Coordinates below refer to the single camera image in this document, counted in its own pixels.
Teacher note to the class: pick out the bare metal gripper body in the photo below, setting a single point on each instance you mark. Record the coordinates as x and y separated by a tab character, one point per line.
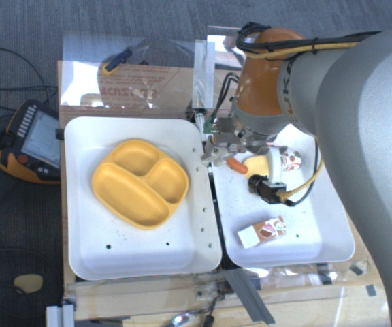
231	135

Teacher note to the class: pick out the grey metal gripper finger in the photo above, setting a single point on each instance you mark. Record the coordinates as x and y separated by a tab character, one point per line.
222	156
208	152

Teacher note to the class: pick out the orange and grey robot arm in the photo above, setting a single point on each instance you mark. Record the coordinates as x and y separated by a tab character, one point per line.
352	121

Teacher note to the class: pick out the orange toy sausage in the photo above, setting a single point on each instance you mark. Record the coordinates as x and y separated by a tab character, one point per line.
237	166

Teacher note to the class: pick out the pale yellow toy bread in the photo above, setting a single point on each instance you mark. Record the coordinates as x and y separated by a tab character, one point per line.
257	165

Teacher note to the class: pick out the white can with red print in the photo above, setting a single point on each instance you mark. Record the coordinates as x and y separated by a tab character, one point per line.
291	160

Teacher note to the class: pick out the brown cardboard board, red print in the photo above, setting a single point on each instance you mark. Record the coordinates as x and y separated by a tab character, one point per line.
168	87

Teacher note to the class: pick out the yellow divided plate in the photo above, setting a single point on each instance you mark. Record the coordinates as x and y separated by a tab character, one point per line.
131	189

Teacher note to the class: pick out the white and brown carton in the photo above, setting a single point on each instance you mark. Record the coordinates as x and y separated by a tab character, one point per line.
260	233

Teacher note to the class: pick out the white plastic tray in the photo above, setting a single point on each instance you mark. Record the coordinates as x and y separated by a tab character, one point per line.
305	230
138	250

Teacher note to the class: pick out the pale yellow oval object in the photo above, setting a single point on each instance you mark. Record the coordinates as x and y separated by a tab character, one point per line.
28	283

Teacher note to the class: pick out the black cylinder on white bracket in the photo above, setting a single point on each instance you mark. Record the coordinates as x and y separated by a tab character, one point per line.
267	189

